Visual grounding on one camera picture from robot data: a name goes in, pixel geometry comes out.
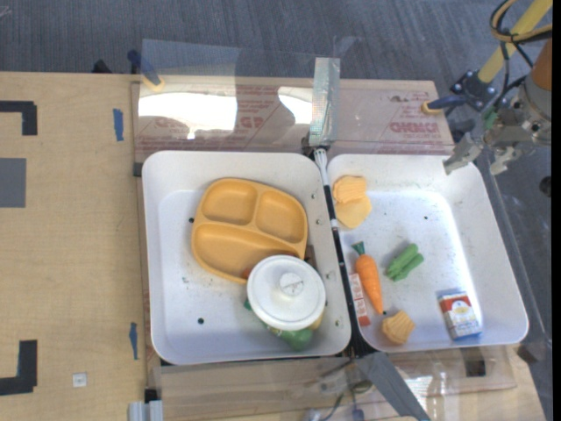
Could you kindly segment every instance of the toy carrot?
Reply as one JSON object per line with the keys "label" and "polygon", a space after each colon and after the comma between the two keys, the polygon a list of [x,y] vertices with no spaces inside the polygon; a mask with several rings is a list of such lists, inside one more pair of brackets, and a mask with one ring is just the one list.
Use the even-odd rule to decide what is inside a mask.
{"label": "toy carrot", "polygon": [[359,258],[354,264],[355,271],[359,275],[360,282],[370,298],[374,309],[379,314],[382,314],[384,312],[384,304],[382,301],[382,287],[380,285],[380,276],[378,275],[378,266],[374,258],[365,253],[364,242],[355,243],[352,245],[352,248],[359,254]]}

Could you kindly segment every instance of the gray background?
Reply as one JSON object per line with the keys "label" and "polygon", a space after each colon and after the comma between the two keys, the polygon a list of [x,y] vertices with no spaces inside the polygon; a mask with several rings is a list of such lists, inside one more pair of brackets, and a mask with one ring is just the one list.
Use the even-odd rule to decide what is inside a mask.
{"label": "gray background", "polygon": [[[88,73],[103,59],[113,72],[129,73],[126,54],[132,48],[140,51],[142,39],[330,55],[342,54],[336,48],[342,45],[340,40],[354,37],[358,40],[342,54],[343,78],[432,80],[443,96],[466,70],[481,67],[498,46],[488,19],[500,2],[0,0],[0,70]],[[526,5],[522,1],[520,9],[513,8],[505,25],[512,26]],[[533,43],[525,49],[535,59],[542,45]],[[519,55],[511,60],[513,78],[528,71]],[[501,79],[499,74],[497,87]],[[467,107],[449,116],[452,130],[464,130],[476,120],[478,114]],[[478,163],[484,169],[486,158]],[[550,173],[550,150],[544,148],[517,161],[496,180],[512,231],[500,211],[498,218],[531,318],[526,343],[538,360],[530,369],[548,418],[552,418],[551,201],[538,184]],[[487,181],[491,189],[494,182]]]}

